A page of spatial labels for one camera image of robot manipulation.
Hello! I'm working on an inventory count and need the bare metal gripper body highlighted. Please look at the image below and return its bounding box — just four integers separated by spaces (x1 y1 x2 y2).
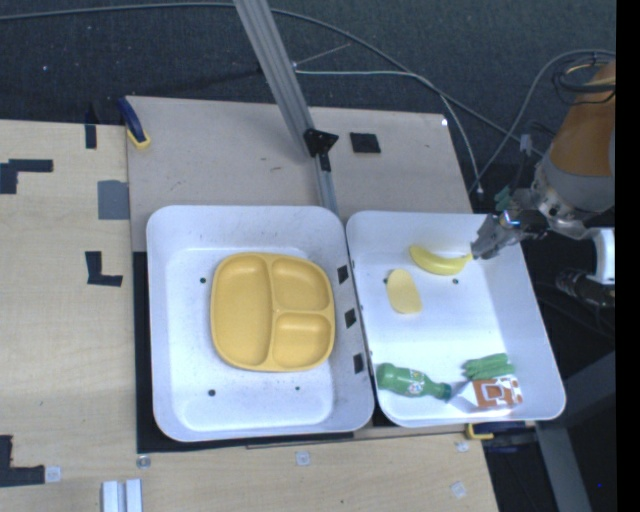
500 174 592 242

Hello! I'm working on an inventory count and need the yellow banana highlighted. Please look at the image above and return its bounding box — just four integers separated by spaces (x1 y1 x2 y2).
408 242 476 277

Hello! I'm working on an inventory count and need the pale yellow oval slice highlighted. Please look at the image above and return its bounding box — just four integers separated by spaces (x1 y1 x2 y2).
385 267 424 316

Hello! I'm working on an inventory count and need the white plastic tray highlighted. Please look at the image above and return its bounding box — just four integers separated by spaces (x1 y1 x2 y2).
344 209 568 430
145 204 377 444

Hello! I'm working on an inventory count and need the green bean bundle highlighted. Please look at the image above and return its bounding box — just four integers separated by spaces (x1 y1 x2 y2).
460 351 517 382

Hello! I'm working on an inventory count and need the white and orange carton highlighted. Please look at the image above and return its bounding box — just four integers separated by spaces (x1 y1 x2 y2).
446 374 525 415

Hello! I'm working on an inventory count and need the green plastic bottle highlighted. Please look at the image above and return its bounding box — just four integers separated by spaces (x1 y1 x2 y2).
375 361 453 402

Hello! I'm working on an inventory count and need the yellow divided plate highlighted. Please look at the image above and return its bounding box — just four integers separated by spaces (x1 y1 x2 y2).
209 251 337 373

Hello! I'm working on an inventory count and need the pale wood board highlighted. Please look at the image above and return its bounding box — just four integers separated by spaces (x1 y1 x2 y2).
124 94 537 454

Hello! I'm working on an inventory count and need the black cylinder on white bracket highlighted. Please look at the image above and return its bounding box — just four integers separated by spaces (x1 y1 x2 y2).
555 226 617 309

